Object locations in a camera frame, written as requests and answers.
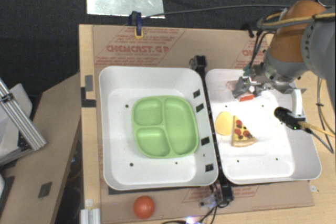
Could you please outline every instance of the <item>pizza slice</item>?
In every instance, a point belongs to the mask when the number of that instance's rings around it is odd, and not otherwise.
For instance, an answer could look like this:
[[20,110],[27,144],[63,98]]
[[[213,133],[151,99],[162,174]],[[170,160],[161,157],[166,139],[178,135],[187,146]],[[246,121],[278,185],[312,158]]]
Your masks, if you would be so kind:
[[257,142],[257,139],[251,135],[247,127],[242,121],[234,116],[233,118],[233,134],[231,145],[234,147],[250,146]]

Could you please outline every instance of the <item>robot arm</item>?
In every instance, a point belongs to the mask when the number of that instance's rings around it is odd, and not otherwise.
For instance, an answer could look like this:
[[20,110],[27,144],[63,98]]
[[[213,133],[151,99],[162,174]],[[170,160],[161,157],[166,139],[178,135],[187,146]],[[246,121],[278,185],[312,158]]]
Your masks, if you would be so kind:
[[307,70],[326,79],[330,99],[335,111],[335,9],[325,9],[314,1],[299,1],[280,16],[289,20],[333,13],[330,20],[312,20],[277,28],[264,62],[251,67],[247,77],[240,77],[233,95],[237,97],[255,87],[254,95],[275,88],[291,93],[290,83]]

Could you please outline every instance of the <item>cardboard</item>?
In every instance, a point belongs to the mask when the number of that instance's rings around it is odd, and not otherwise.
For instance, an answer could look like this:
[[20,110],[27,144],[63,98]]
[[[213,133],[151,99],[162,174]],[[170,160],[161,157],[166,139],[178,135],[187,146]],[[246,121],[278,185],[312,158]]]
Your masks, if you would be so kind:
[[[98,198],[92,199],[93,204],[99,204],[103,224],[139,221],[132,212],[132,205],[136,198],[149,195],[156,204],[154,215],[146,221],[157,219],[152,223],[161,223],[162,219],[181,218],[186,216],[200,216],[207,210],[200,208],[198,201],[210,194],[209,187],[182,188],[157,191],[137,191],[119,194],[109,194],[102,174],[102,141],[101,115],[98,77],[101,70],[109,65],[121,66],[154,66],[154,67],[188,67],[190,59],[195,55],[207,57],[207,70],[213,68],[242,68],[252,53],[254,39],[248,32],[235,30],[205,30],[181,28],[144,27],[144,38],[136,40],[134,29],[124,26],[80,26],[81,49],[81,85],[85,86],[85,77],[93,78],[94,89],[89,91],[91,98],[96,100],[95,113],[97,119],[84,115],[87,108],[82,109],[83,118],[91,120],[97,125],[97,133],[90,131],[90,137],[98,140],[97,154],[99,156],[100,180],[93,184],[91,177],[96,173],[96,167],[87,166],[84,171],[84,184],[88,181],[89,195],[86,199],[99,192]],[[263,42],[261,51],[267,46]],[[261,62],[263,53],[260,52],[255,63]],[[92,149],[83,147],[92,153]],[[218,210],[218,214],[264,211],[282,208],[309,207],[314,202],[308,182],[284,182],[264,185],[250,185],[234,187],[235,200],[225,209]],[[87,209],[94,208],[92,203]]]
[[43,93],[33,123],[47,145],[2,172],[15,178],[1,224],[55,222],[80,133],[79,83],[77,74]]

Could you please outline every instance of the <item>wooden table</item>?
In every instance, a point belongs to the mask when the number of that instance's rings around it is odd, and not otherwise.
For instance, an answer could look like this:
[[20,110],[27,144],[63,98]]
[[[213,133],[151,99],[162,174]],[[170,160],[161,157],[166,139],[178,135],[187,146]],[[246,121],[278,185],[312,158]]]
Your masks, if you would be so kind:
[[[124,29],[117,26],[105,26],[108,30],[120,33]],[[81,68],[81,88],[82,88],[82,142],[83,142],[83,176],[84,176],[84,196],[85,208],[90,210],[93,208],[101,208],[101,194],[100,194],[100,177],[99,177],[99,151],[98,151],[98,132],[97,132],[97,110],[95,107],[96,101],[96,85],[95,85],[95,53],[93,49],[93,28],[92,25],[80,26],[80,68]],[[231,51],[237,50],[234,47],[235,38],[245,37],[247,34],[243,31],[224,31],[224,30],[203,30],[192,29],[190,34],[184,32],[177,40],[183,42],[190,39],[193,43],[190,46],[178,46],[170,44],[169,55],[164,55],[157,63],[151,63],[151,66],[177,66],[177,61],[185,61],[182,58],[185,52],[185,59],[190,59],[190,55],[199,55],[204,48],[197,45],[197,38],[193,37],[197,33],[202,33],[204,41],[216,42],[217,39],[223,39],[223,46],[227,46],[227,61],[230,62],[232,57]],[[207,53],[208,70],[211,68],[227,68],[226,65],[219,62],[219,56],[215,51]],[[237,67],[230,63],[229,68]],[[297,81],[299,88],[307,88],[303,94],[303,106],[305,109],[308,122],[320,126],[319,117],[316,106],[317,96],[317,77],[311,72],[306,72],[302,79]],[[326,85],[322,87],[322,101],[324,103],[324,113],[327,121],[333,129],[335,129],[335,113],[329,101]],[[336,206],[336,174],[335,174],[335,155],[330,154],[321,143],[315,140],[316,148],[319,153],[322,173],[319,178],[312,180],[310,185],[316,188],[313,192],[313,199],[315,206],[278,209],[268,211],[252,211],[239,214],[224,214],[216,216],[214,223],[330,223],[335,219],[334,208]],[[160,224],[163,220],[146,221],[146,223]]]

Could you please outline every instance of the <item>black connector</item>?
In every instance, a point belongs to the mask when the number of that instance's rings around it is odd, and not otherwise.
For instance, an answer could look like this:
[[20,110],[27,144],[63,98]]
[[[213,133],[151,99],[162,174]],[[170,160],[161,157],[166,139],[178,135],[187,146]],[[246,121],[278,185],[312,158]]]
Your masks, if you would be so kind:
[[301,129],[299,121],[305,121],[305,117],[294,117],[291,115],[291,111],[282,107],[278,107],[274,110],[274,116],[283,122],[286,126],[290,127],[293,130]]

